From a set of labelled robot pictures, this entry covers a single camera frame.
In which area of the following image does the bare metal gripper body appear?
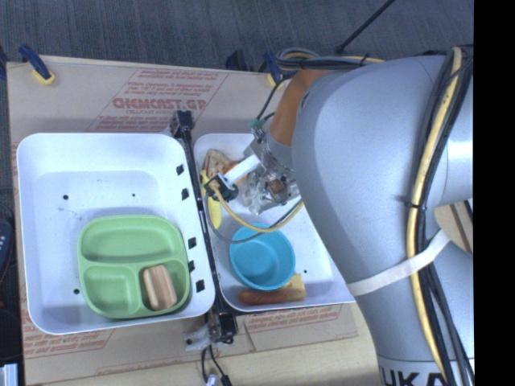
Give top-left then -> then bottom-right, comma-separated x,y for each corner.
242,133 -> 303,216

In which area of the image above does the pizza slice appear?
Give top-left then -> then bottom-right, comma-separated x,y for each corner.
201,147 -> 247,186

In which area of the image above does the yellow banana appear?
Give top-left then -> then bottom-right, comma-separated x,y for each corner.
200,172 -> 224,231

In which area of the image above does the blue bowl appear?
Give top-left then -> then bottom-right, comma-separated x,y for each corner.
229,222 -> 297,292

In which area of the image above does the white plastic tray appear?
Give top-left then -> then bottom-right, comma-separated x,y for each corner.
15,132 -> 216,336
192,133 -> 357,314

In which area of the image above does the thin black and white rod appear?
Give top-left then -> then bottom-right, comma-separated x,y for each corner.
180,129 -> 229,351

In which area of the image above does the yellow biscuit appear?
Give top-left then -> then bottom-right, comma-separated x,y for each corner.
280,272 -> 308,302

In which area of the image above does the orange sausage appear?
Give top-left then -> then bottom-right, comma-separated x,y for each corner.
237,288 -> 289,306

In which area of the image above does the tan bread loaf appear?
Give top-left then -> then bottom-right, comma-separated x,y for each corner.
141,264 -> 179,312

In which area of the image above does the green divided plate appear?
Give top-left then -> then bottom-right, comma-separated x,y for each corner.
76,214 -> 192,321

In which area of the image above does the brown cardboard board red print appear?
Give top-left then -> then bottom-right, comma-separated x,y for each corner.
6,54 -> 360,386

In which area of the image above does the black block with thin wires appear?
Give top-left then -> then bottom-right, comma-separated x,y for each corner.
170,109 -> 196,138
206,311 -> 239,344

